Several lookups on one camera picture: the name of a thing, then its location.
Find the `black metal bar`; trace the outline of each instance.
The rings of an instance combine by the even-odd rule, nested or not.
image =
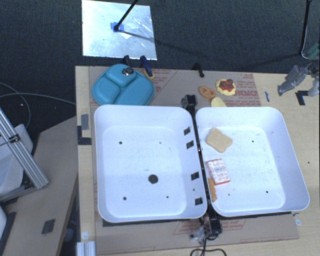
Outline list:
[[[305,2],[306,2],[306,6],[305,6],[305,13],[304,13],[301,45],[300,45],[300,54],[302,54],[302,51],[304,50],[304,47],[305,47],[309,9],[310,9],[310,3],[312,2],[312,0],[305,0]]]
[[[131,4],[131,6],[129,7],[129,9],[126,11],[126,13],[123,15],[123,17],[120,19],[120,21],[118,22],[117,25],[115,25],[113,27],[113,30],[114,31],[118,31],[119,30],[119,27],[121,25],[121,23],[125,20],[125,18],[128,16],[128,14],[130,13],[131,9],[136,5],[136,3],[138,2],[139,0],[134,0],[134,2]]]

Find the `bread slice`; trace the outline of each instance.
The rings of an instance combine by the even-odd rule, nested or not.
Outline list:
[[[220,153],[226,151],[232,144],[232,139],[223,134],[219,129],[212,128],[205,142]]]

